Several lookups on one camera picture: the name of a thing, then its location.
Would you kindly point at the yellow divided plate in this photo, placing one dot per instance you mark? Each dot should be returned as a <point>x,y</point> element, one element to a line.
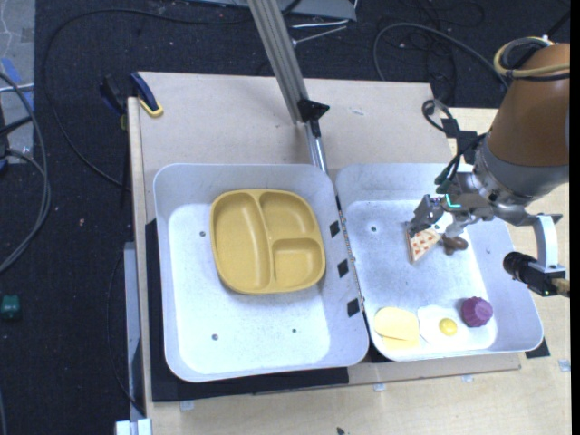
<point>244,243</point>

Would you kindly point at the white plastic tray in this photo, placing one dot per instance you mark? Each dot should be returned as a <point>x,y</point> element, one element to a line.
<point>254,333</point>
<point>399,283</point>

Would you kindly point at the brown toy doughnut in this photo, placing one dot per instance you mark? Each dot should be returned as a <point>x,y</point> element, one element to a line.
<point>457,244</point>

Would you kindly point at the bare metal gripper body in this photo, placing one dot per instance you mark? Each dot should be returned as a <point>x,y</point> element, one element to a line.
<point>476,200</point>

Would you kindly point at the toy pizza slice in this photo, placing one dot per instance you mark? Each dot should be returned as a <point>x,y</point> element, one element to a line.
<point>421,245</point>

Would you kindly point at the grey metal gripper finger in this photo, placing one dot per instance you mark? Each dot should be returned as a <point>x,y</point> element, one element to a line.
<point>426,213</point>
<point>454,228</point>

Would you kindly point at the brown cardboard board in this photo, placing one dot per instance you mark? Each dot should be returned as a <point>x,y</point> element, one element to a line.
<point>217,125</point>

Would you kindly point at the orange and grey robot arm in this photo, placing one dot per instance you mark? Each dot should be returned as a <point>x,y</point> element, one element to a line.
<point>530,111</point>

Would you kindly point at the white toy fried egg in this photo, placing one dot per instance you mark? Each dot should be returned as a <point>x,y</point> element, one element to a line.
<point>435,331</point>

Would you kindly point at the yellow toy cheese slice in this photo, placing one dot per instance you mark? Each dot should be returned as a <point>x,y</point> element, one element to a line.
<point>395,324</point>

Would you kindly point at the black cylinder on white bracket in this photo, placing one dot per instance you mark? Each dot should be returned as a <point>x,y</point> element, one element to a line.
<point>525,270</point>

